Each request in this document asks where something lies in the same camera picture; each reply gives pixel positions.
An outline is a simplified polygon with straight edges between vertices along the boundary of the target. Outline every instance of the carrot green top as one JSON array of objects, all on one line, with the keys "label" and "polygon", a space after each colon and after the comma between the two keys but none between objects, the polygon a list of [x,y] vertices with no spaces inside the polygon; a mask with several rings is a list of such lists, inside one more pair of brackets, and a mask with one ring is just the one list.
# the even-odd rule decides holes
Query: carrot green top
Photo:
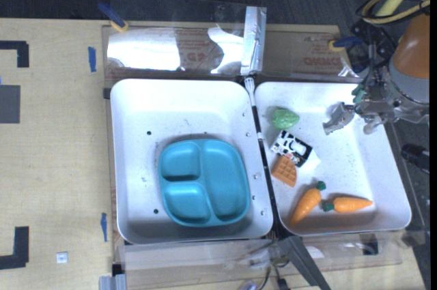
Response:
[{"label": "carrot green top", "polygon": [[334,204],[332,203],[323,204],[323,211],[328,212],[330,210],[334,210]]},{"label": "carrot green top", "polygon": [[318,190],[326,189],[326,184],[325,184],[323,181],[319,181],[319,182],[317,183],[316,188],[317,188]]}]

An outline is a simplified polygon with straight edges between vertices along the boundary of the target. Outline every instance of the small white label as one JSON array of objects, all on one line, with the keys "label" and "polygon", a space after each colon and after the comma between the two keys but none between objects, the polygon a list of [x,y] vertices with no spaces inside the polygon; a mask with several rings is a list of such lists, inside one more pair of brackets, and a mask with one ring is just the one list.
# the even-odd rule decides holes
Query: small white label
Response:
[{"label": "small white label", "polygon": [[296,141],[293,141],[290,143],[290,148],[295,150],[301,156],[303,156],[305,154],[305,152],[307,151],[307,148],[304,145],[301,145],[300,143],[297,143]]},{"label": "small white label", "polygon": [[306,247],[309,254],[313,259],[324,259],[325,256],[323,255],[323,252],[319,249],[315,248],[314,246],[307,246]]},{"label": "small white label", "polygon": [[56,254],[56,263],[67,263],[68,262],[68,252],[58,252]]}]

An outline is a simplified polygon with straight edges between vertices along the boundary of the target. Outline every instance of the white tray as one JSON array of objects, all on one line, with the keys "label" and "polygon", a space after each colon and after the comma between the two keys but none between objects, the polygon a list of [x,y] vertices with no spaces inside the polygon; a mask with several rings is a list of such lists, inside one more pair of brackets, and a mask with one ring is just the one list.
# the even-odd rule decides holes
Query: white tray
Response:
[{"label": "white tray", "polygon": [[[272,177],[274,195],[283,226],[298,235],[352,233],[402,229],[410,223],[411,209],[383,126],[370,135],[356,115],[345,128],[325,135],[322,126],[332,105],[352,103],[356,85],[323,83],[263,83],[255,91],[266,157],[272,170],[277,154],[269,150],[280,130],[271,124],[273,111],[287,108],[300,115],[288,131],[313,147],[321,163],[298,168],[297,182],[290,188]],[[371,207],[352,214],[323,212],[315,208],[303,221],[289,226],[294,208],[304,192],[318,180],[326,183],[322,198],[339,195],[370,199]]]},{"label": "white tray", "polygon": [[[230,81],[125,79],[111,90],[117,224],[133,244],[258,238],[273,217],[249,95]],[[185,227],[166,214],[157,164],[170,143],[219,139],[242,156],[251,204],[239,222]]]}]

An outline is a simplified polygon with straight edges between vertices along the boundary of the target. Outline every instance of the wire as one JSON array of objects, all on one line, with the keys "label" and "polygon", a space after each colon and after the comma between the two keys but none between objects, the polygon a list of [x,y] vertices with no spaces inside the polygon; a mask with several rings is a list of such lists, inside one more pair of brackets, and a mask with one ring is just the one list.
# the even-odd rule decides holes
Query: wire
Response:
[{"label": "wire", "polygon": [[382,35],[390,42],[391,47],[393,50],[396,50],[397,46],[396,43],[393,41],[392,37],[385,31],[385,29],[378,27],[379,31],[382,33]]},{"label": "wire", "polygon": [[281,275],[279,274],[279,270],[278,270],[278,267],[277,267],[277,266],[274,266],[274,271],[276,272],[276,277],[277,277],[278,279],[281,279]]},{"label": "wire", "polygon": [[420,13],[429,14],[429,8],[431,5],[431,0],[420,1],[417,5],[409,8],[403,12],[388,16],[377,16],[373,15],[371,11],[374,6],[381,0],[368,0],[362,6],[360,6],[356,14],[360,16],[365,22],[371,23],[373,25],[385,25],[388,23],[401,22]]},{"label": "wire", "polygon": [[279,264],[279,263],[277,263],[275,267],[277,267],[277,268],[284,268],[288,263],[290,263],[290,260],[287,260],[287,261],[286,261],[285,263],[283,263],[283,264]]},{"label": "wire", "polygon": [[266,277],[264,278],[264,282],[259,286],[259,288],[257,288],[256,290],[262,290],[265,286],[266,286],[266,284],[267,284],[267,280],[268,280],[268,277],[270,276],[270,272],[272,271],[272,268],[271,267],[269,267],[268,269],[267,269],[267,272],[266,272]]},{"label": "wire", "polygon": [[375,57],[376,57],[376,45],[374,44],[373,38],[371,36],[371,27],[367,27],[367,34],[369,39],[369,72],[367,73],[366,77],[364,78],[362,85],[363,89],[366,90],[368,84],[370,83],[371,76],[373,75],[373,70],[375,68]]}]

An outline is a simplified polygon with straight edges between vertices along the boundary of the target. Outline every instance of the black cable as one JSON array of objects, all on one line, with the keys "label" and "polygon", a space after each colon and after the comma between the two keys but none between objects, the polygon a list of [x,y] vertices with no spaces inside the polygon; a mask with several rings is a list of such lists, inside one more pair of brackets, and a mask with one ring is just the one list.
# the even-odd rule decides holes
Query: black cable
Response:
[{"label": "black cable", "polygon": [[386,64],[388,64],[389,63],[389,59],[385,59],[384,61],[381,61],[380,63],[378,63],[376,66],[375,66],[375,70],[378,70],[379,68],[381,68],[382,66],[385,66]]},{"label": "black cable", "polygon": [[272,271],[272,268],[271,267],[269,267],[268,269],[267,269],[267,272],[266,272],[266,277],[264,278],[264,282],[261,284],[261,286],[258,288],[258,289],[256,289],[256,290],[262,290],[265,286],[266,286],[266,284],[267,284],[267,280],[268,280],[268,277],[270,276],[270,272]]},{"label": "black cable", "polygon": [[290,260],[287,260],[285,263],[283,263],[282,265],[280,265],[280,264],[276,264],[276,267],[277,268],[284,268],[288,263],[290,263]]},{"label": "black cable", "polygon": [[379,31],[382,33],[382,35],[390,42],[390,45],[393,48],[393,50],[396,50],[397,46],[396,46],[396,43],[393,41],[393,38],[391,37],[391,35],[388,34],[385,29],[383,29],[381,27],[378,27],[378,28],[379,28]]},{"label": "black cable", "polygon": [[278,267],[275,264],[273,264],[273,267],[274,267],[274,271],[276,272],[276,277],[277,277],[277,283],[278,283],[279,290],[290,290],[288,288],[287,281],[285,279],[281,278],[281,275],[279,274]]},{"label": "black cable", "polygon": [[373,38],[371,36],[370,31],[371,26],[367,26],[367,35],[369,39],[369,72],[365,76],[363,80],[363,89],[366,90],[366,87],[368,86],[370,82],[370,77],[373,74],[374,68],[375,68],[375,58],[376,58],[376,46],[374,44]]},{"label": "black cable", "polygon": [[406,10],[401,14],[377,16],[375,14],[372,14],[372,11],[376,6],[376,4],[379,3],[380,1],[381,0],[367,0],[364,4],[362,4],[362,6],[360,6],[355,11],[356,15],[360,16],[366,22],[377,25],[377,24],[393,24],[393,23],[404,22],[405,20],[408,20],[422,13],[429,14],[430,11],[429,0],[427,0],[427,1],[420,1],[416,7]]}]

